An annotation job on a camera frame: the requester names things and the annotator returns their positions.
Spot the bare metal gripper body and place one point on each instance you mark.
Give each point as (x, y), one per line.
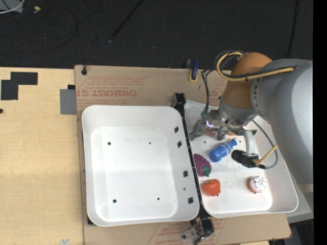
(224, 124)

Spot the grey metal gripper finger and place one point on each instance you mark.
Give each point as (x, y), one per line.
(221, 134)
(197, 130)

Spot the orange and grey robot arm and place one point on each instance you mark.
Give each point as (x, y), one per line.
(283, 106)

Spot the orange toy food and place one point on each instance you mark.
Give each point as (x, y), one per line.
(231, 134)

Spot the pink toy food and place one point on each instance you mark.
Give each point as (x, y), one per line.
(210, 132)

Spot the blue plastic bottle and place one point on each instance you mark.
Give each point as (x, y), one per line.
(221, 150)

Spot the purple toy grapes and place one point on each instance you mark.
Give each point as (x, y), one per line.
(201, 163)

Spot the orange toy pepper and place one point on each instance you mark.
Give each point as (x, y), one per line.
(211, 187)

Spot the white plastic tray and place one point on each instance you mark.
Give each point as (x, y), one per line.
(235, 187)
(138, 167)

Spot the pink toy cupcake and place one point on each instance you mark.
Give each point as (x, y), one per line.
(258, 184)

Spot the brown cardboard board red print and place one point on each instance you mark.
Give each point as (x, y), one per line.
(122, 91)

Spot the black cylinder on white bracket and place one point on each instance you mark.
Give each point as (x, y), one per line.
(242, 157)

